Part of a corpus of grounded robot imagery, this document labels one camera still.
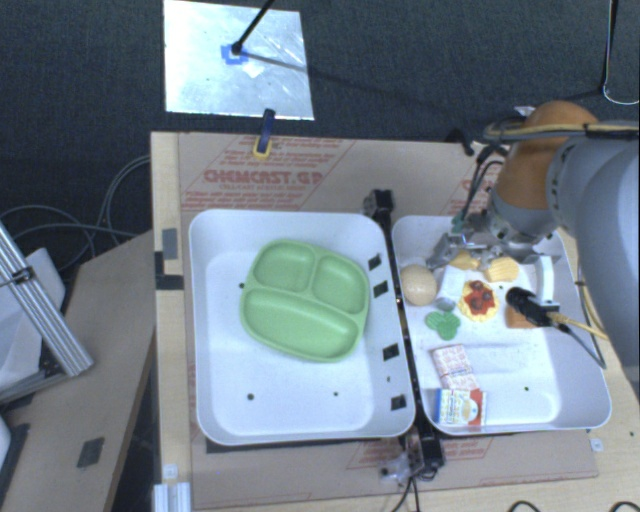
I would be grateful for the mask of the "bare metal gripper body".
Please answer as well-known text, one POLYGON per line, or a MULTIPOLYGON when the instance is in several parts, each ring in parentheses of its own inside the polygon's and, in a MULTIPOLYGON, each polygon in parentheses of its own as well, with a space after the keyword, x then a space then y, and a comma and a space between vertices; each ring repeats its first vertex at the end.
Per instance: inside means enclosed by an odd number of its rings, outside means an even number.
POLYGON ((522 233, 496 212, 468 214, 465 218, 456 215, 452 233, 461 237, 463 247, 479 249, 484 246, 521 264, 533 264, 540 256, 535 246, 553 236, 552 231, 534 235, 522 233))

